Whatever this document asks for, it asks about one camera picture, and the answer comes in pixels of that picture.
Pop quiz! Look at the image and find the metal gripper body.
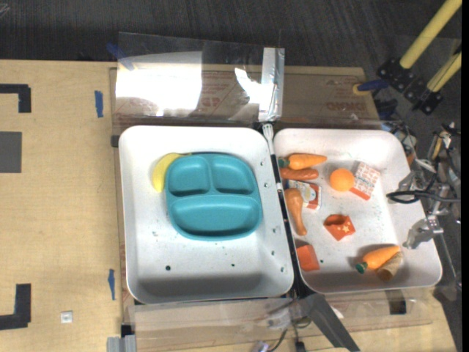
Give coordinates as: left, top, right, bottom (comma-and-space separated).
432, 181, 462, 218

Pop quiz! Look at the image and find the white plastic tray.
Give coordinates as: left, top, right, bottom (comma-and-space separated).
117, 125, 295, 305
273, 128, 443, 295

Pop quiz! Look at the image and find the orange and white patterned carton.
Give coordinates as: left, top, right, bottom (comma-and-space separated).
348, 161, 381, 201

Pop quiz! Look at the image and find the tan waffle cone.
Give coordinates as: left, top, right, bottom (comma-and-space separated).
376, 251, 404, 282

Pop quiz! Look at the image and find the orange fruit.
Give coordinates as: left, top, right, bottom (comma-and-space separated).
328, 167, 355, 193

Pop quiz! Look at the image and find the orange box with star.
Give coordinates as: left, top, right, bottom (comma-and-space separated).
322, 213, 357, 242

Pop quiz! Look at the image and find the dark orange carrot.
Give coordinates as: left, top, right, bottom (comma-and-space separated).
278, 166, 320, 182

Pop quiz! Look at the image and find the orange cube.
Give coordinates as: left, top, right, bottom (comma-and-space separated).
295, 243, 321, 273

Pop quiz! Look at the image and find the brown chicken drumstick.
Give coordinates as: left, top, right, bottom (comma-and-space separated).
284, 187, 309, 237

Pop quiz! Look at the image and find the blue divided plate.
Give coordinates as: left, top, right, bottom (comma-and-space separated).
163, 152, 263, 241

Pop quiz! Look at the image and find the yellow banana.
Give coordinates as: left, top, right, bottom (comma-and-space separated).
151, 152, 191, 194

